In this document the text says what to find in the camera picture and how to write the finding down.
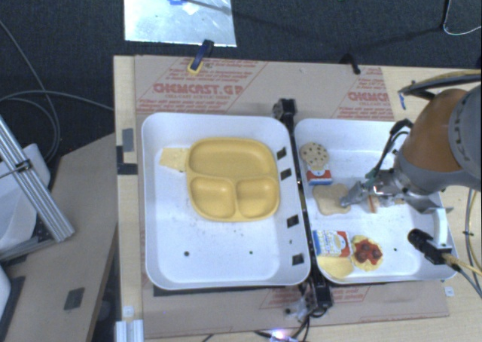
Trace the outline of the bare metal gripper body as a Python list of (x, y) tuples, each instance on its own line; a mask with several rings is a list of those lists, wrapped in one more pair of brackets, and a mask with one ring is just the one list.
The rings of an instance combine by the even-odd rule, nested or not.
[(402, 198), (403, 191), (395, 178), (394, 169), (372, 169), (362, 183), (363, 188), (373, 196), (378, 198)]

